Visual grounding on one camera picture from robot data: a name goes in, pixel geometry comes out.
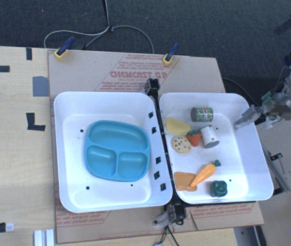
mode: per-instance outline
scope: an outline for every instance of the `silver can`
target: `silver can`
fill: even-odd
[[[192,108],[191,120],[193,122],[211,122],[214,113],[212,108]]]
[[[215,131],[212,125],[208,125],[200,129],[202,135],[202,141],[205,148],[212,148],[219,144],[219,140],[216,137]]]

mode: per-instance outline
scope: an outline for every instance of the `strawberry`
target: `strawberry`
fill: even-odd
[[[191,130],[187,132],[186,138],[191,142],[193,147],[197,147],[199,145],[201,134],[199,130]]]

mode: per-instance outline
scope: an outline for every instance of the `cardboard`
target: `cardboard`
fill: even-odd
[[[225,92],[214,58],[174,56],[168,67],[162,64],[162,58],[163,55],[151,54],[69,51],[63,59],[56,59],[53,51],[48,52],[57,243],[162,233],[162,228],[152,226],[152,219],[163,213],[163,207],[75,214],[61,205],[53,113],[54,99],[61,92],[139,92],[148,78],[159,80],[159,96],[167,92]],[[172,227],[174,232],[263,224],[257,202],[191,207],[187,214],[183,225]]]

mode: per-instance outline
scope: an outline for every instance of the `green pepper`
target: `green pepper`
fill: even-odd
[[[213,197],[223,197],[227,194],[227,184],[224,180],[215,180],[211,185],[211,195]]]

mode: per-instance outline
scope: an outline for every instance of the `blue plate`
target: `blue plate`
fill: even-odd
[[[137,181],[149,168],[150,142],[140,127],[109,120],[92,124],[87,133],[85,162],[95,176]]]

